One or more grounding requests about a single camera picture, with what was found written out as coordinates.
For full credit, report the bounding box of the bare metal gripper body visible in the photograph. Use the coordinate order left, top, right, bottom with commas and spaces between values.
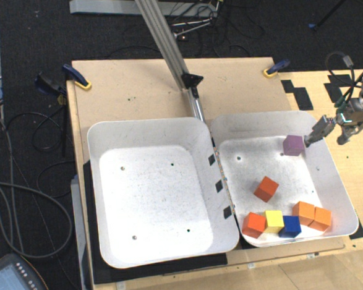
333, 77, 363, 134

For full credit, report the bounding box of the purple cube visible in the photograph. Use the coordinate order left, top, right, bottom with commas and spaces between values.
282, 134, 306, 158

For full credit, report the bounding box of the white plastic tray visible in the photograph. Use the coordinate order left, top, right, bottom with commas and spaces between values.
86, 112, 242, 271
209, 105, 361, 252

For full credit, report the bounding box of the light orange cube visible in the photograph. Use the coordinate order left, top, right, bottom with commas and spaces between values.
291, 200, 317, 228
307, 205, 334, 233

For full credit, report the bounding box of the yellow cube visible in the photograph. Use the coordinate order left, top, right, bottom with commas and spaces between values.
262, 208, 286, 235

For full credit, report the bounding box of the blue cube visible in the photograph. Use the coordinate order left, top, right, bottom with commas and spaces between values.
277, 214, 302, 240

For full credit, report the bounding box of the pale wood board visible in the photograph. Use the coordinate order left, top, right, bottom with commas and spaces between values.
71, 41, 348, 287

